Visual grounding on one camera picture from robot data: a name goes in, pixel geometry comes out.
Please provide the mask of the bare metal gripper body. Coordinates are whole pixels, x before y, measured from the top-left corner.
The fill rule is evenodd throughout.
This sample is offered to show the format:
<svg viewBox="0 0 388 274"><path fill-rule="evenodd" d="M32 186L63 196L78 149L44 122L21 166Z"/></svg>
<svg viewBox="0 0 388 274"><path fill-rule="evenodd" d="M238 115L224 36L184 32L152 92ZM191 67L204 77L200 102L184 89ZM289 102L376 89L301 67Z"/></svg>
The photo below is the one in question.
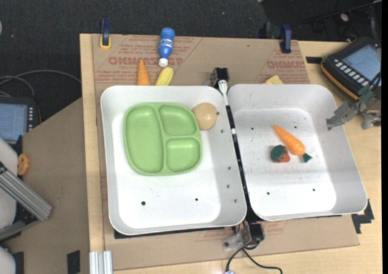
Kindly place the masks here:
<svg viewBox="0 0 388 274"><path fill-rule="evenodd" d="M369 99L359 98L358 110L361 113L380 113L381 101L376 97L370 97Z"/></svg>

